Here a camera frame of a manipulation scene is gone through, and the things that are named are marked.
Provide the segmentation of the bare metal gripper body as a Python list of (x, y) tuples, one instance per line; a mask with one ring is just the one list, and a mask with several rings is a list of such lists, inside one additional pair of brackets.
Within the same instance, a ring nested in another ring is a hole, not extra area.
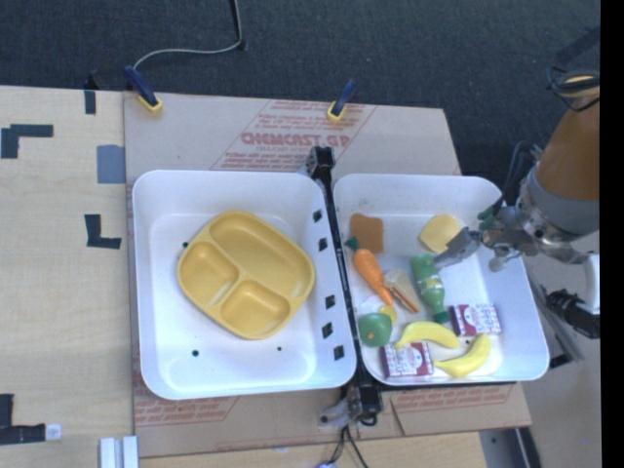
[(479, 214), (482, 243), (491, 250), (508, 246), (521, 256), (544, 254), (563, 264), (582, 264), (591, 254), (573, 243), (591, 233), (591, 204), (549, 193), (523, 193), (514, 206), (501, 201)]

